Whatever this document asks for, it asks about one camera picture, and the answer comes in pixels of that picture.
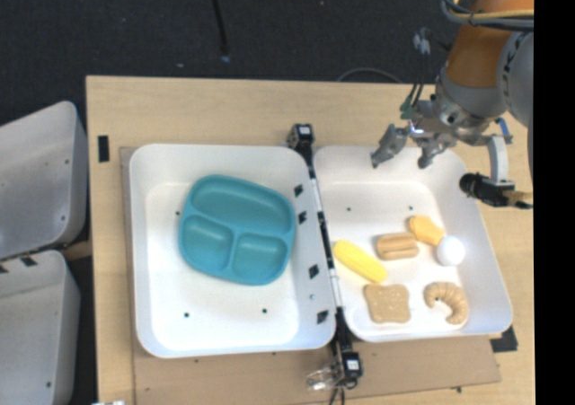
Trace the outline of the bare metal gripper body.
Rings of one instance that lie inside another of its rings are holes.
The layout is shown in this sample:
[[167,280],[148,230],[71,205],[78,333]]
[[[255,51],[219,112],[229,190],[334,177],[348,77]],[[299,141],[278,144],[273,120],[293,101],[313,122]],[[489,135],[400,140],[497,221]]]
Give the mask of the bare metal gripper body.
[[455,145],[486,145],[489,119],[476,117],[449,100],[418,101],[409,117],[411,135],[418,139]]

